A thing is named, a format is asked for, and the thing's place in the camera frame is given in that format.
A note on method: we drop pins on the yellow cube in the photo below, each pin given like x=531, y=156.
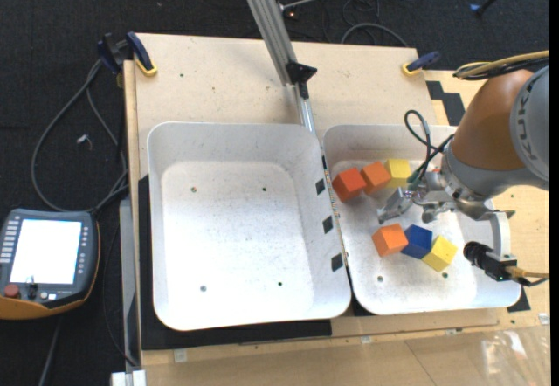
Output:
x=398, y=172
x=440, y=254

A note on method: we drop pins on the black cylinder on white bracket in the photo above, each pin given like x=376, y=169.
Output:
x=489, y=259

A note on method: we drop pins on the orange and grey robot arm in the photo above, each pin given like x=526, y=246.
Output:
x=493, y=131

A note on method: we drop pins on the pale wood board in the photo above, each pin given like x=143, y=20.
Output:
x=227, y=78

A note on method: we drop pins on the orange cube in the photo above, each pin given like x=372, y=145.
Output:
x=389, y=240
x=375, y=178

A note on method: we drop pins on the white plastic tray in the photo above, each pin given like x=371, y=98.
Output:
x=406, y=288
x=236, y=227

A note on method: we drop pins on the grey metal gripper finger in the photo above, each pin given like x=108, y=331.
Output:
x=432, y=212
x=395, y=204

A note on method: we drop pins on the red-orange cube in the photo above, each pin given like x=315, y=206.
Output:
x=348, y=184

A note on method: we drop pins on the blue cube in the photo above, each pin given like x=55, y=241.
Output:
x=417, y=241

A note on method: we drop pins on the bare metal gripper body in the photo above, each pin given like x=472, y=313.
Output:
x=436, y=192

